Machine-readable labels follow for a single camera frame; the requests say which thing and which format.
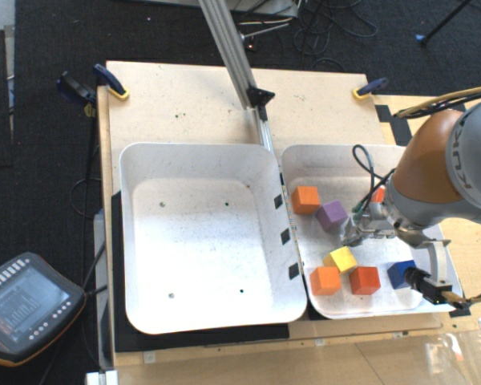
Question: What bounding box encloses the orange cube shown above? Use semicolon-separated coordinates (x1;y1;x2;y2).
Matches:
290;185;321;216
309;265;342;297

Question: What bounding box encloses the black cylinder on white bracket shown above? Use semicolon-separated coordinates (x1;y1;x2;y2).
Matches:
402;238;454;306

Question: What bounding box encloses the blue cube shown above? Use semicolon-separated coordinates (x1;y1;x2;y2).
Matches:
386;259;418;290

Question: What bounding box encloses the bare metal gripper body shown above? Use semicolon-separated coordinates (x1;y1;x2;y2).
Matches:
357;201;398;241

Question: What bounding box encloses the red cube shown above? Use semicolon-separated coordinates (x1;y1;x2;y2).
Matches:
348;265;382;296

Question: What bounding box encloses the yellow cube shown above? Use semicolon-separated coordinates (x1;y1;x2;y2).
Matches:
322;245;358;275

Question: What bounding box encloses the purple cube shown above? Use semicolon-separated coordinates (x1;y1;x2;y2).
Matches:
315;200;349;233

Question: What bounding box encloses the pale wood board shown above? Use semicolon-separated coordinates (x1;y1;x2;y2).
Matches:
105;59;445;342

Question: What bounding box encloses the white plastic tray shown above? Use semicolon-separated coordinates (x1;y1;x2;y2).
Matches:
119;141;309;335
280;144;464;321

